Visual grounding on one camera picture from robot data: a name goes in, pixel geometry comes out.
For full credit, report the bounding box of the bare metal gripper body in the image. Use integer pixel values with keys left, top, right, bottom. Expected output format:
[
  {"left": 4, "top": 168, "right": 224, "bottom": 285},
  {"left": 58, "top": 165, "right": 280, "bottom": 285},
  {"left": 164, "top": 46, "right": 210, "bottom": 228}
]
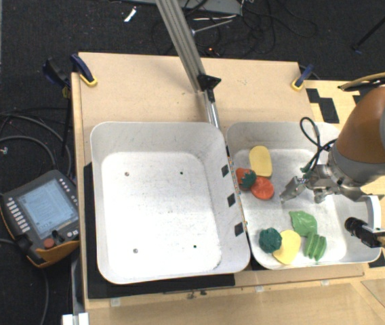
[{"left": 304, "top": 163, "right": 367, "bottom": 202}]

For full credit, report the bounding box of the orange round slice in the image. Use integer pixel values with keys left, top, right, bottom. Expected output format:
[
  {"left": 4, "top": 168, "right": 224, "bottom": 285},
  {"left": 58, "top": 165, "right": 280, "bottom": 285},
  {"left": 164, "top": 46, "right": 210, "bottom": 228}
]
[{"left": 250, "top": 176, "right": 275, "bottom": 201}]

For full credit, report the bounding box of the white plastic tray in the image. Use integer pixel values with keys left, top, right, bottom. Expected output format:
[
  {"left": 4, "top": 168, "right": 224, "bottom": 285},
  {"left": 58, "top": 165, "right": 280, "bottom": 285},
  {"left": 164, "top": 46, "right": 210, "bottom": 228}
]
[
  {"left": 89, "top": 121, "right": 251, "bottom": 285},
  {"left": 226, "top": 121, "right": 382, "bottom": 271}
]

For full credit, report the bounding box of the green lettuce leaf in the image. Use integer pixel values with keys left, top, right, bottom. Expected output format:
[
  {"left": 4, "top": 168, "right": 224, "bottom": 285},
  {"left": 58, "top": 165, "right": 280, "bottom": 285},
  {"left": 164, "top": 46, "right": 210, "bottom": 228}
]
[{"left": 288, "top": 210, "right": 319, "bottom": 238}]

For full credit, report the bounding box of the yellow oval slice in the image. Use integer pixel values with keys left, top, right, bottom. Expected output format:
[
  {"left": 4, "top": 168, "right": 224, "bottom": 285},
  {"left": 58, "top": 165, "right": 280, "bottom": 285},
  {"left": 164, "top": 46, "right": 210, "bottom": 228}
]
[
  {"left": 272, "top": 229, "right": 302, "bottom": 265},
  {"left": 249, "top": 145, "right": 273, "bottom": 178}
]

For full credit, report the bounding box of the red strawberry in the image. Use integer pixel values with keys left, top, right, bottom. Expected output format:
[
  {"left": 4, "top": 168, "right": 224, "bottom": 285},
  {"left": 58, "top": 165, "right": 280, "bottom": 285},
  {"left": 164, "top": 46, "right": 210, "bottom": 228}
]
[{"left": 235, "top": 167, "right": 258, "bottom": 191}]

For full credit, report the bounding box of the green sliced vegetable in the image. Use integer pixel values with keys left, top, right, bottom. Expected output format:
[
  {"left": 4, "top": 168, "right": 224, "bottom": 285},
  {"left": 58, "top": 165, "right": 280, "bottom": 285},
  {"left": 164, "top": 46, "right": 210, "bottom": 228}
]
[{"left": 302, "top": 232, "right": 328, "bottom": 262}]

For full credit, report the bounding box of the dark green broccoli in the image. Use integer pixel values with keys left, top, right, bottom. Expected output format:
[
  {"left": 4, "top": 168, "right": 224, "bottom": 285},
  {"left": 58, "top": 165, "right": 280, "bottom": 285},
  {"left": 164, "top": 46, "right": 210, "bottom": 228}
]
[{"left": 258, "top": 227, "right": 283, "bottom": 254}]

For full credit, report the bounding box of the pale wood board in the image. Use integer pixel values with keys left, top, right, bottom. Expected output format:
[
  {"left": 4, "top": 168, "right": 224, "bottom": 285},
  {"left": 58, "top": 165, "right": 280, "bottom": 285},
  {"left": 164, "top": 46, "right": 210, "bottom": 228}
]
[{"left": 77, "top": 51, "right": 365, "bottom": 311}]

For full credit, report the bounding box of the black cylinder on white bracket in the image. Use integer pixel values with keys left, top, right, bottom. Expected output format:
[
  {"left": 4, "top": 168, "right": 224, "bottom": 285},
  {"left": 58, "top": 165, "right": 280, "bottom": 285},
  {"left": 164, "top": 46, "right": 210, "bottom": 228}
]
[{"left": 344, "top": 194, "right": 385, "bottom": 249}]

